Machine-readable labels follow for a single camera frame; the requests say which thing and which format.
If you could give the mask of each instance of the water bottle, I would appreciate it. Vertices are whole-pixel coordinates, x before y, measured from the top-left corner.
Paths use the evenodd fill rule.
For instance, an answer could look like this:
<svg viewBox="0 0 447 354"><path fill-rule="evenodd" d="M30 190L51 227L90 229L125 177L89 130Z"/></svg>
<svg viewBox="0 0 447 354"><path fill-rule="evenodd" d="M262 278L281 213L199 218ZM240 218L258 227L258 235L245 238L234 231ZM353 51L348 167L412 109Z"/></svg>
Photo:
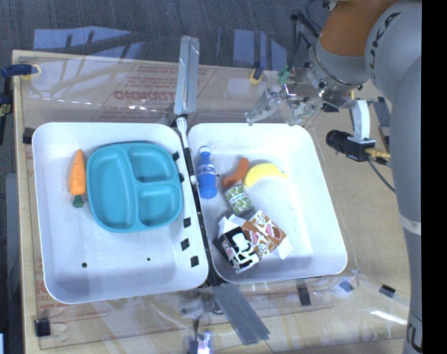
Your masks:
<svg viewBox="0 0 447 354"><path fill-rule="evenodd" d="M204 199L212 199L217 195L217 187L215 187L215 166L210 160L210 149L201 147L199 155L201 158L196 172L199 195Z"/></svg>

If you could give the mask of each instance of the blue plate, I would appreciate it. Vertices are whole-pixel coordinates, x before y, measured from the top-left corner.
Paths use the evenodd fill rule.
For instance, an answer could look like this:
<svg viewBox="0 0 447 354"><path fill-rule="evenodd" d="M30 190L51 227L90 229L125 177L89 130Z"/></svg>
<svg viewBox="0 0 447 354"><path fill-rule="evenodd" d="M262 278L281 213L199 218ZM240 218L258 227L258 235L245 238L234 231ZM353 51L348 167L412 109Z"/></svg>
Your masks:
<svg viewBox="0 0 447 354"><path fill-rule="evenodd" d="M86 182L92 215L108 231L159 228L182 210L176 163L154 143L117 143L95 150L87 162Z"/></svg>

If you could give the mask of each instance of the gray carpet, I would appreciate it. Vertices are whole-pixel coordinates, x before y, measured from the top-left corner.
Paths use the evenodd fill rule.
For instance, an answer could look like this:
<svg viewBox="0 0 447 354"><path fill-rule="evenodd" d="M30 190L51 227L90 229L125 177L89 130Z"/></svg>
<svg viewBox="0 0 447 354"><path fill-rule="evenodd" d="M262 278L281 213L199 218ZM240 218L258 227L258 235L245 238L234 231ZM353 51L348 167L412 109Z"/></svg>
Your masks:
<svg viewBox="0 0 447 354"><path fill-rule="evenodd" d="M0 69L10 64L13 49L176 62L182 35L200 38L202 64L251 67L257 55L235 57L237 34L264 32L290 53L294 8L308 13L315 27L322 26L328 14L320 0L0 0ZM299 54L295 64L303 60ZM268 58L262 66L278 69L280 64ZM0 74L0 92L3 88ZM6 175L14 172L9 115L0 146L0 197ZM6 333L5 223L0 198L0 331Z"/></svg>

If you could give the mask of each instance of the toy banana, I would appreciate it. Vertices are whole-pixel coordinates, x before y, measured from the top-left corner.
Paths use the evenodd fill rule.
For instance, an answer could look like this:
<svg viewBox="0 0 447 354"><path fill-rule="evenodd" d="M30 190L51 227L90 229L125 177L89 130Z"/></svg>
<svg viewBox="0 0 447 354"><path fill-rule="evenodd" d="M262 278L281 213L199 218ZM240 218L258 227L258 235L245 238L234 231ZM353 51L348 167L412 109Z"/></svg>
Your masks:
<svg viewBox="0 0 447 354"><path fill-rule="evenodd" d="M246 173L245 178L243 179L243 184L246 187L250 187L260 178L269 176L282 178L288 177L288 175L281 172L281 170L276 165L266 162L251 167Z"/></svg>

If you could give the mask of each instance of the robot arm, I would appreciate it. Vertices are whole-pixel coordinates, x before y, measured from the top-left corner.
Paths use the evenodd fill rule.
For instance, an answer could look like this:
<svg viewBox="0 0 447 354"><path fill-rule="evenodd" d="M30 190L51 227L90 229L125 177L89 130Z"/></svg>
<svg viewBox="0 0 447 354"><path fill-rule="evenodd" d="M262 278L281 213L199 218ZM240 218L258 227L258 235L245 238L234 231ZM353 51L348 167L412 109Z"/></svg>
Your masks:
<svg viewBox="0 0 447 354"><path fill-rule="evenodd" d="M266 99L262 96L256 109L246 114L247 122L252 124L266 118L277 104L284 102L292 111L293 116L288 123L293 125L311 117L323 105L351 108L355 135L331 131L327 142L335 147L335 139L338 141L336 145L344 140L342 152L361 148L363 151L360 153L365 153L365 148L373 147L365 136L366 132L369 133L363 120L365 106L352 100L351 92L371 80L392 103L389 135L391 168L411 274L411 301L404 354L423 352L421 21L421 0L338 0L316 43L311 47L305 68L290 70L279 99L274 94ZM362 155L356 157L354 155L352 158L364 160Z"/></svg>

